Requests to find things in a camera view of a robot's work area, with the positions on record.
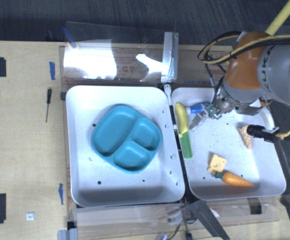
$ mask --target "sink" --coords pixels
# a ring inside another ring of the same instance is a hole
[[[99,140],[106,141],[106,135],[95,133],[92,145],[91,137],[98,124],[117,106],[128,106],[144,117],[121,113],[126,121],[121,127],[125,129],[116,139],[102,145]],[[171,114],[167,97],[160,89],[78,85],[66,94],[66,110],[71,194],[78,205],[173,203],[183,197],[185,184]],[[161,143],[152,137],[158,133],[146,120],[161,132]],[[126,151],[135,157],[132,170]]]

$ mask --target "light wood surface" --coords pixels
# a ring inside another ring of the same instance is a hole
[[[0,77],[0,193],[6,193],[6,220],[0,240],[55,240],[68,219],[63,107],[60,100],[58,42],[0,41],[7,77]],[[55,63],[51,80],[49,62]],[[46,93],[52,87],[48,122]],[[63,184],[63,205],[58,193]],[[279,220],[226,226],[231,239],[290,240],[285,207],[276,202]],[[26,221],[26,213],[35,220]],[[205,229],[192,230],[194,239],[212,238]],[[157,234],[112,238],[157,239]],[[180,231],[173,239],[184,240]]]

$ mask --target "toy carrot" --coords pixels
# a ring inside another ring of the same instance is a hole
[[[237,186],[237,187],[245,187],[245,188],[252,188],[255,185],[253,183],[251,183],[250,181],[232,173],[232,172],[225,172],[224,174],[221,174],[219,172],[216,173],[215,175],[216,178],[218,179],[222,179],[223,182],[229,184],[229,185],[233,185],[233,186]]]

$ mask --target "blue divided tray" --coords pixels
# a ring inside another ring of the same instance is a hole
[[[93,150],[112,166],[130,174],[147,167],[161,142],[160,129],[126,105],[113,107],[91,135]]]

